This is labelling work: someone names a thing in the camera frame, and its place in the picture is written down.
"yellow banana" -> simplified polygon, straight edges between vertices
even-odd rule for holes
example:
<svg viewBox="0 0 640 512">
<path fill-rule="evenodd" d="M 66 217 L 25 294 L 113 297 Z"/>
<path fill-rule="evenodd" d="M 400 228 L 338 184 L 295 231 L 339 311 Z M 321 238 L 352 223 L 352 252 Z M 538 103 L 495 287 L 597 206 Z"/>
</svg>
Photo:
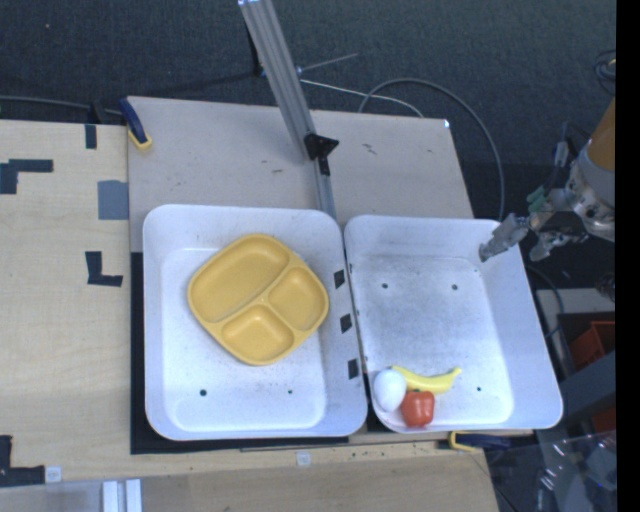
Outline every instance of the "yellow banana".
<svg viewBox="0 0 640 512">
<path fill-rule="evenodd" d="M 450 372 L 431 377 L 418 375 L 401 366 L 392 366 L 391 368 L 399 371 L 404 376 L 404 379 L 407 381 L 407 391 L 413 391 L 415 389 L 419 391 L 431 391 L 434 395 L 449 391 L 456 375 L 462 373 L 462 370 L 457 366 Z"/>
</svg>

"wooden table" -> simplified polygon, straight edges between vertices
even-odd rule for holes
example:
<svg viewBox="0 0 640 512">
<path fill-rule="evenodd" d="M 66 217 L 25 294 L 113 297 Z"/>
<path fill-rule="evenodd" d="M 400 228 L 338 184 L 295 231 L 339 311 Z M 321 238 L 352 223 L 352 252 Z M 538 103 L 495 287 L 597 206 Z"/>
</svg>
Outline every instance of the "wooden table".
<svg viewBox="0 0 640 512">
<path fill-rule="evenodd" d="M 312 510 L 496 510 L 483 453 L 439 449 L 437 434 L 363 428 L 346 445 L 130 455 L 130 224 L 99 218 L 98 183 L 130 180 L 131 149 L 124 127 L 96 128 L 88 148 L 81 124 L 0 122 L 0 163 L 54 164 L 19 172 L 16 193 L 0 195 L 0 434 L 13 436 L 12 466 L 57 466 L 64 481 L 148 477 L 145 503 L 167 510 L 184 500 L 182 510 L 204 510 L 212 492 L 244 510 L 299 510 L 297 501 Z M 471 216 L 450 137 L 444 143 L 460 216 Z M 334 186 L 348 182 L 337 155 Z M 336 195 L 338 210 L 348 195 Z M 102 253 L 103 274 L 122 275 L 121 286 L 87 284 L 87 251 Z"/>
</svg>

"yellow plate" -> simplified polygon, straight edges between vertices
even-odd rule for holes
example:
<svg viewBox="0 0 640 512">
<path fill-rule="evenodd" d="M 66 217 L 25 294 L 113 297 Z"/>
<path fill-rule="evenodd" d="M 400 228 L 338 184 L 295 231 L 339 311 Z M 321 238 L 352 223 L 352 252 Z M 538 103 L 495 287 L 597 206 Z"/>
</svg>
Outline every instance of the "yellow plate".
<svg viewBox="0 0 640 512">
<path fill-rule="evenodd" d="M 252 234 L 216 253 L 189 282 L 200 324 L 251 365 L 275 363 L 324 321 L 329 298 L 318 277 L 279 240 Z"/>
</svg>

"white tray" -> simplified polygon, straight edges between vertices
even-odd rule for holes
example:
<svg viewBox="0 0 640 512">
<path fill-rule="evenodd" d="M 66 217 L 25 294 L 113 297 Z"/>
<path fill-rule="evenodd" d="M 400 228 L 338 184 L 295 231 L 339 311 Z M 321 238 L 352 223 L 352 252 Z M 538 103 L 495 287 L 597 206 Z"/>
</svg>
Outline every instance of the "white tray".
<svg viewBox="0 0 640 512">
<path fill-rule="evenodd" d="M 436 375 L 462 369 L 436 395 L 434 420 L 407 428 L 399 411 L 382 423 L 422 430 L 535 429 L 556 424 L 562 399 L 514 247 L 487 262 L 478 248 L 490 220 L 365 215 L 345 228 L 367 376 L 391 365 Z"/>
<path fill-rule="evenodd" d="M 264 233 L 297 253 L 325 286 L 329 313 L 284 359 L 263 367 L 236 360 L 198 323 L 187 284 L 237 238 Z M 367 413 L 342 235 L 316 210 L 165 205 L 143 226 L 145 406 L 173 440 L 346 436 Z M 351 315 L 345 332 L 342 320 Z"/>
</svg>

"egg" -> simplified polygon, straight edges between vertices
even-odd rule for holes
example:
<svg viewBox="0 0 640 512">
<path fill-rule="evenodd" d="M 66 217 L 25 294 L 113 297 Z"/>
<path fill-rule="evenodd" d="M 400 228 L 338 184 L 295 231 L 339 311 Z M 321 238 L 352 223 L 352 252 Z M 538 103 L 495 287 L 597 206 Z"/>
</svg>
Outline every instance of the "egg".
<svg viewBox="0 0 640 512">
<path fill-rule="evenodd" d="M 407 393 L 407 381 L 399 371 L 387 368 L 373 380 L 373 398 L 386 412 L 395 411 Z"/>
</svg>

